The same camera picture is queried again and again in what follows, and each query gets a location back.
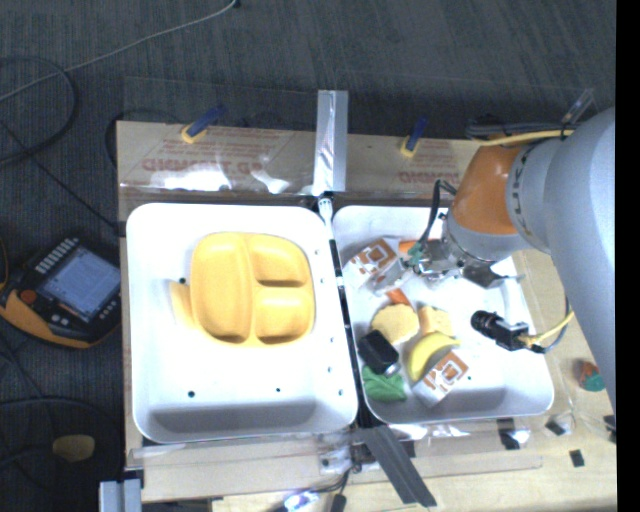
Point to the green leaf toy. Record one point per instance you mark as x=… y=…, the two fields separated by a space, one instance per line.
x=384 y=387

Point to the brown cardboard board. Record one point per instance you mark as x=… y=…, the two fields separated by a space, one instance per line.
x=565 y=360

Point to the white and orange carton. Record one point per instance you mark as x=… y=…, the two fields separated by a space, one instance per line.
x=442 y=377
x=372 y=262

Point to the orange sausage piece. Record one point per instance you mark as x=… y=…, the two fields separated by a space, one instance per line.
x=398 y=296

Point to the pale yellow bread slice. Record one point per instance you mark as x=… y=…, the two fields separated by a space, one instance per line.
x=436 y=320

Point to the orange carrot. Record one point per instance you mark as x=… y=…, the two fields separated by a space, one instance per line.
x=407 y=246

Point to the black cylinder on white bracket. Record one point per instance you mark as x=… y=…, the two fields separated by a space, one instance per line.
x=495 y=325

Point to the orange and green toy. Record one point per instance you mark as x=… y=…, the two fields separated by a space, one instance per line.
x=590 y=376

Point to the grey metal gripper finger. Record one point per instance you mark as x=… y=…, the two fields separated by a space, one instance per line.
x=482 y=275

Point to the yellow divided plate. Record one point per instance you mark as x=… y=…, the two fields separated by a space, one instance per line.
x=225 y=290

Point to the white plastic tray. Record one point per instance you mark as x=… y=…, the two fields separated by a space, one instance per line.
x=225 y=385
x=500 y=380

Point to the black can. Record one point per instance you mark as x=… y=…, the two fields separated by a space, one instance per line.
x=377 y=350

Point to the yellow round lump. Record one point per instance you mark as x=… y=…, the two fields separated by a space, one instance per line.
x=74 y=446

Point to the yellow banana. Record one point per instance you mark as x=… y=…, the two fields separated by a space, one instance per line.
x=422 y=352

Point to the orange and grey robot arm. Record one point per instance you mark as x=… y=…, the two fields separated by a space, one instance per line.
x=560 y=200

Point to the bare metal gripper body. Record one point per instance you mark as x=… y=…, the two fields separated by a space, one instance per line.
x=440 y=257

